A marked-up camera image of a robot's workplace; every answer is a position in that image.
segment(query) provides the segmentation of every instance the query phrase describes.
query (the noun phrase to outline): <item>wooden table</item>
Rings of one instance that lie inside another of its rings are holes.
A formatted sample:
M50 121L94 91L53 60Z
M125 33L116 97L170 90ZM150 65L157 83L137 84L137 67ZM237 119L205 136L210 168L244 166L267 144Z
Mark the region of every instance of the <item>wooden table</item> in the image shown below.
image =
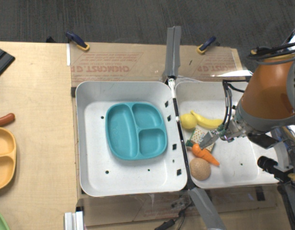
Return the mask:
M65 44L0 42L16 60L0 76L0 117L16 138L14 178L0 190L0 212L12 230L61 230L77 203L71 70ZM289 229L282 198L276 207L225 212L227 229ZM154 229L163 220L89 229ZM182 229L205 229L198 216Z

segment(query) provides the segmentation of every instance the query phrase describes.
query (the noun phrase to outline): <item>hot dog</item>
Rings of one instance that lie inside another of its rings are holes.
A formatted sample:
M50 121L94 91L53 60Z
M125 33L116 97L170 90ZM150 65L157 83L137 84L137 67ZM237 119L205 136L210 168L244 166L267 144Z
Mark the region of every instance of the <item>hot dog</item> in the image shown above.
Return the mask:
M15 119L15 115L13 113L9 113L3 117L0 117L0 126L6 125L12 122Z

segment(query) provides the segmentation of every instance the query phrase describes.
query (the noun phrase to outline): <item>orange carrot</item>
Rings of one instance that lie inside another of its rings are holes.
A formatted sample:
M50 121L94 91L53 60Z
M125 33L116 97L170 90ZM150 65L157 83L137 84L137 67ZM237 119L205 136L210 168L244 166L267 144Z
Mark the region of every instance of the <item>orange carrot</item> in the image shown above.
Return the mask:
M196 157L205 159L207 162L212 163L215 166L219 166L220 163L218 160L214 158L214 156L207 150L207 149L201 149L199 144L195 143L192 146L192 152Z

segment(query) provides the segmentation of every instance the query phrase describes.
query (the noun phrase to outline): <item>yellow banana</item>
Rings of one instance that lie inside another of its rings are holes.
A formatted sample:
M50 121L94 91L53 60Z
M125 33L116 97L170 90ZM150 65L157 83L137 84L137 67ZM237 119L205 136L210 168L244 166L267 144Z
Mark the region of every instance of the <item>yellow banana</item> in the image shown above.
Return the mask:
M191 114L196 118L196 122L199 126L202 126L206 129L216 129L222 122L222 119L208 119L195 113L191 110Z

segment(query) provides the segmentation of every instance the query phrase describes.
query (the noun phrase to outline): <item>potato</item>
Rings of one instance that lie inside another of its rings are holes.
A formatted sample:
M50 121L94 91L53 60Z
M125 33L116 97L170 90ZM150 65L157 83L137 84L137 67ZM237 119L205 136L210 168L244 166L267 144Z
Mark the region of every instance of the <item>potato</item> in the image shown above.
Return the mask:
M190 172L191 175L199 180L206 180L211 174L210 164L201 158L194 158L190 162Z

